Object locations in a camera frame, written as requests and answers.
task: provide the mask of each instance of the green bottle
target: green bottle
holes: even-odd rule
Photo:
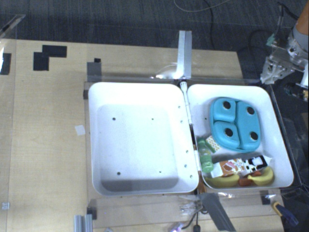
[[[197,140],[197,149],[201,162],[202,172],[210,173],[213,170],[211,151],[208,149],[204,138],[199,138]]]

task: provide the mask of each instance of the banana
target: banana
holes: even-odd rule
[[[229,188],[236,186],[239,180],[238,174],[233,174],[228,177],[205,178],[206,182],[216,188]]]
[[[265,186],[272,182],[274,178],[274,172],[271,167],[266,167],[261,176],[253,177],[251,175],[248,176],[249,180],[252,180],[258,186]]]

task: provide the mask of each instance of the hole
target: hole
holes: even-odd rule
[[[254,109],[250,106],[248,106],[247,112],[248,112],[248,114],[251,114],[251,115],[253,115],[255,113]]]
[[[255,133],[255,132],[251,132],[250,133],[250,136],[251,136],[251,138],[253,139],[253,140],[257,140],[259,137],[258,137],[258,135]]]
[[[223,102],[223,107],[226,109],[230,109],[231,108],[231,103],[229,103],[228,101]]]
[[[233,131],[232,131],[230,128],[226,128],[226,129],[225,129],[225,134],[226,134],[228,137],[231,137],[231,136],[233,136]]]

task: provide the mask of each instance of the black dot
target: black dot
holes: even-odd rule
[[[248,107],[247,108],[247,112],[248,112],[248,114],[251,114],[251,115],[253,115],[254,114],[254,109],[252,108],[252,107]]]
[[[223,107],[226,109],[230,109],[231,108],[231,103],[229,103],[228,101],[223,102]]]
[[[250,136],[251,136],[251,138],[253,139],[253,140],[257,140],[259,137],[258,137],[258,135],[255,133],[255,132],[251,132],[250,133]]]
[[[225,134],[226,134],[228,137],[231,137],[231,136],[233,136],[233,131],[232,131],[230,128],[226,128],[226,129],[225,129]]]

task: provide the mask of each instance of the black floor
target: black floor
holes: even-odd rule
[[[216,5],[224,0],[206,1]],[[188,10],[207,6],[202,0],[176,2]],[[191,30],[194,49],[237,51],[244,77],[258,78],[271,52],[265,43],[277,27],[277,2],[300,15],[307,0],[233,0],[213,8],[213,18],[210,10],[183,12],[173,0],[0,0],[0,27],[14,14],[25,14],[17,28],[19,39],[174,48],[178,45],[178,31]],[[294,24],[295,20],[285,14],[281,37],[286,37]],[[299,81],[297,75],[290,78]],[[308,112],[308,104],[285,95],[282,84],[278,84],[277,93],[283,101],[284,118],[296,128],[303,128],[294,114]],[[305,140],[307,144],[302,139],[301,145],[308,156],[308,148],[304,149],[308,137]],[[302,226],[309,225],[308,200],[306,195],[297,201],[286,200],[286,206],[294,208],[296,214],[299,209],[294,204],[302,204]],[[290,231],[303,231],[302,226]]]

